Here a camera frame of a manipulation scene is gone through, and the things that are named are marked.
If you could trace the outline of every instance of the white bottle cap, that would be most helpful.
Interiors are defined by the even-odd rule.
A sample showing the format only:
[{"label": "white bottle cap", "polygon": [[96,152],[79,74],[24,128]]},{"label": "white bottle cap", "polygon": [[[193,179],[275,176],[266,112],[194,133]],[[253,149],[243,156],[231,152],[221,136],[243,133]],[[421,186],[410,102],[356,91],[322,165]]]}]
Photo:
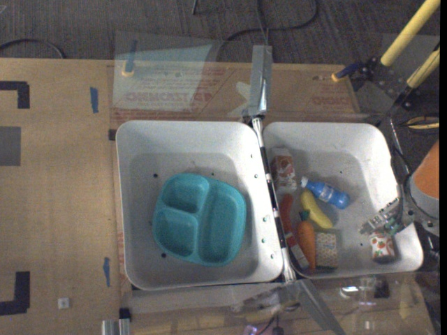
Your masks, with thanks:
[{"label": "white bottle cap", "polygon": [[308,181],[309,181],[309,179],[306,178],[306,176],[303,176],[303,177],[301,178],[301,187],[302,187],[302,188],[305,188],[306,185],[307,185],[307,182],[308,182]]}]

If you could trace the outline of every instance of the blue bottle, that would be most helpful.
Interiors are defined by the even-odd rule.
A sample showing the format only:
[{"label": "blue bottle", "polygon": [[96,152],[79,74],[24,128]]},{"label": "blue bottle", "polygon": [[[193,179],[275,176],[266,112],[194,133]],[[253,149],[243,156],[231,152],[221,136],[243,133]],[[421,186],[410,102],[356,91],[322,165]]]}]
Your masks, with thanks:
[{"label": "blue bottle", "polygon": [[301,187],[308,188],[321,201],[333,204],[339,209],[345,209],[349,204],[349,195],[338,191],[325,182],[312,182],[306,176],[301,178]]}]

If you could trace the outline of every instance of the black cable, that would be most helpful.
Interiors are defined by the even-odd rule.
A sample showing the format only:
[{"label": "black cable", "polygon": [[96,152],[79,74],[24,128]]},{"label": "black cable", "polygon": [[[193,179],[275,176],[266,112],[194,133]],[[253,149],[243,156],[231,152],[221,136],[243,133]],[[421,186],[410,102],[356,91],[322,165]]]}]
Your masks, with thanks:
[{"label": "black cable", "polygon": [[262,329],[260,332],[257,332],[256,335],[262,335],[262,334],[264,334],[264,333],[267,331],[267,329],[270,327],[270,325],[273,324],[275,318],[276,318],[276,317],[273,316],[273,317],[270,319],[270,321],[268,322],[268,324],[265,326],[265,328]]},{"label": "black cable", "polygon": [[312,14],[311,16],[305,20],[304,22],[301,22],[299,24],[294,24],[287,27],[269,27],[265,23],[265,14],[263,12],[263,0],[256,0],[256,17],[258,19],[259,28],[256,29],[245,29],[238,31],[234,33],[233,35],[230,35],[227,37],[227,41],[234,40],[236,37],[244,34],[249,34],[252,32],[262,32],[265,44],[268,45],[268,32],[269,31],[286,31],[286,30],[292,30],[292,29],[301,29],[309,24],[311,24],[318,15],[318,3],[317,0],[310,0],[312,5]]},{"label": "black cable", "polygon": [[0,51],[5,50],[6,48],[13,46],[13,45],[19,45],[20,43],[40,43],[43,45],[48,46],[49,48],[56,51],[56,53],[59,55],[61,59],[66,58],[64,52],[58,48],[55,44],[48,42],[46,40],[41,40],[39,38],[18,38],[17,40],[11,40],[5,43],[2,43],[0,45]]}]

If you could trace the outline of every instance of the banana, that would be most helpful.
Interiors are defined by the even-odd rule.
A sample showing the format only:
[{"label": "banana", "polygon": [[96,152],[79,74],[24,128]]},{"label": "banana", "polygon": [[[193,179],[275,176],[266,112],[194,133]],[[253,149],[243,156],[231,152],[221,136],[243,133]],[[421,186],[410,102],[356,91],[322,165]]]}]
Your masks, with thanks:
[{"label": "banana", "polygon": [[332,221],[318,207],[311,191],[304,189],[301,192],[300,200],[303,209],[309,210],[309,218],[313,222],[321,228],[332,228]]}]

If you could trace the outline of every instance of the yellow pole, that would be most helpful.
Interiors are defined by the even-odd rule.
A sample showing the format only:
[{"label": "yellow pole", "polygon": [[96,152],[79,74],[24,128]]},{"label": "yellow pole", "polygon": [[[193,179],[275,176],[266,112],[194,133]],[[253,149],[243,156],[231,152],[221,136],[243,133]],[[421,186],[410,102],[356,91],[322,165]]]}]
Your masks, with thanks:
[{"label": "yellow pole", "polygon": [[424,24],[433,15],[436,9],[441,5],[441,0],[425,0],[416,14],[406,24],[393,44],[383,54],[380,62],[390,67],[396,58],[402,53],[406,46],[413,40],[413,37],[422,29]]},{"label": "yellow pole", "polygon": [[413,72],[413,74],[406,80],[406,83],[411,88],[418,88],[422,82],[432,73],[438,66],[441,59],[441,47],[433,51],[425,60],[423,65]]}]

